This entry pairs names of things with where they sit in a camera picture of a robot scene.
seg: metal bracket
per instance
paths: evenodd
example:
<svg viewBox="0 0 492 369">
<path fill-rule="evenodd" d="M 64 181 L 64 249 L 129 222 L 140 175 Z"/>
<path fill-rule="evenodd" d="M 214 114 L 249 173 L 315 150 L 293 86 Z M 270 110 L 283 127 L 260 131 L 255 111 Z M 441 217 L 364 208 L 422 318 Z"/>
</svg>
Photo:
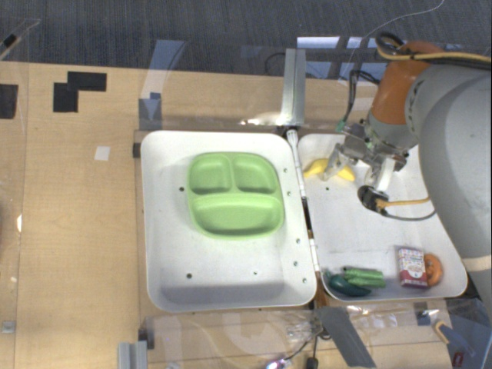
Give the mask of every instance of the metal bracket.
<svg viewBox="0 0 492 369">
<path fill-rule="evenodd" d="M 349 367 L 376 367 L 343 307 L 320 307 L 315 313 Z"/>
<path fill-rule="evenodd" d="M 278 125 L 300 126 L 304 124 L 304 100 L 306 95 L 306 51 L 285 51 L 284 91 Z"/>
<path fill-rule="evenodd" d="M 147 369 L 147 342 L 118 345 L 118 369 Z"/>
</svg>

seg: yellow cable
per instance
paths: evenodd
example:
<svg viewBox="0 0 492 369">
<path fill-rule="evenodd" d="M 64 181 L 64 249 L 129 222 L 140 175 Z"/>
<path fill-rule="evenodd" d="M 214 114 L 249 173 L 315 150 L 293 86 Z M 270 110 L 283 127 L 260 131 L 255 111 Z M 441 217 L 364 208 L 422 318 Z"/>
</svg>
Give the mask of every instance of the yellow cable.
<svg viewBox="0 0 492 369">
<path fill-rule="evenodd" d="M 404 61 L 404 60 L 431 60 L 439 58 L 462 58 L 467 60 L 475 60 L 477 62 L 492 64 L 492 59 L 487 56 L 476 55 L 474 53 L 465 52 L 438 52 L 438 53 L 421 53 L 415 55 L 390 55 L 384 52 L 381 47 L 377 47 L 377 53 L 387 60 Z"/>
<path fill-rule="evenodd" d="M 387 208 L 389 206 L 401 206 L 401 205 L 418 205 L 425 204 L 430 200 L 429 197 L 422 198 L 421 200 L 407 200 L 407 201 L 385 201 L 384 199 L 378 198 L 376 200 L 376 206 L 378 208 Z"/>
</svg>

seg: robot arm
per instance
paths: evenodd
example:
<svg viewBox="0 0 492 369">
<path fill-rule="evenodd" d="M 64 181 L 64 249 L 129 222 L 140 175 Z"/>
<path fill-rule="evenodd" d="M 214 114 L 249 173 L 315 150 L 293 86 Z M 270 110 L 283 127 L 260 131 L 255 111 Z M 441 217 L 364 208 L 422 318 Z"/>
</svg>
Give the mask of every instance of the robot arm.
<svg viewBox="0 0 492 369">
<path fill-rule="evenodd" d="M 389 39 L 393 55 L 381 47 L 381 37 Z M 407 151 L 419 144 L 430 199 L 492 318 L 490 59 L 461 60 L 426 42 L 403 45 L 393 35 L 380 36 L 378 47 L 396 61 L 388 65 L 365 122 L 344 128 L 345 141 L 330 159 L 370 165 L 359 197 L 380 211 L 375 198 L 387 197 L 393 171 L 404 168 Z M 429 56 L 434 59 L 423 59 Z M 343 167 L 328 163 L 325 178 L 337 172 L 334 165 Z"/>
<path fill-rule="evenodd" d="M 431 66 L 405 107 L 427 191 L 492 315 L 490 71 Z"/>
</svg>

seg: black tape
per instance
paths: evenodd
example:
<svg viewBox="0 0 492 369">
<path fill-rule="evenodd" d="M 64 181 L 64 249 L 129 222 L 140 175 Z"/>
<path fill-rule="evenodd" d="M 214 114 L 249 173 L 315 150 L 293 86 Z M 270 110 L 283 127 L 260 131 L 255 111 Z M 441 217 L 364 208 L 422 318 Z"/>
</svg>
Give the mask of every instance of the black tape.
<svg viewBox="0 0 492 369">
<path fill-rule="evenodd" d="M 0 85 L 0 119 L 14 118 L 17 94 L 17 85 Z"/>
<path fill-rule="evenodd" d="M 7 36 L 7 38 L 5 40 L 3 40 L 3 45 L 5 45 L 6 48 L 9 48 L 16 41 L 17 41 L 17 37 L 15 37 L 15 35 L 13 35 L 13 34 L 10 34 Z"/>
<path fill-rule="evenodd" d="M 141 144 L 137 142 L 133 144 L 133 158 L 140 158 L 140 148 Z"/>
<path fill-rule="evenodd" d="M 55 83 L 53 112 L 78 112 L 78 93 L 68 90 L 66 83 Z"/>
<path fill-rule="evenodd" d="M 68 72 L 69 91 L 106 91 L 107 75 L 98 72 Z"/>
</svg>

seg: gray carpet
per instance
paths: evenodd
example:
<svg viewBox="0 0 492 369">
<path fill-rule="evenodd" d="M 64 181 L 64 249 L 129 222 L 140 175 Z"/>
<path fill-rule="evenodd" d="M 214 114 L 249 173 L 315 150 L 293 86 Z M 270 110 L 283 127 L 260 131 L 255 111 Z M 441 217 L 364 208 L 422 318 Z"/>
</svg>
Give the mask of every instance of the gray carpet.
<svg viewBox="0 0 492 369">
<path fill-rule="evenodd" d="M 146 68 L 158 39 L 192 42 L 181 69 L 237 71 L 241 45 L 278 52 L 298 36 L 362 36 L 440 0 L 0 0 L 0 36 L 15 20 L 40 18 L 29 59 Z M 387 26 L 403 39 L 490 53 L 492 0 L 446 0 L 436 11 Z M 263 65 L 242 65 L 258 73 Z"/>
</svg>

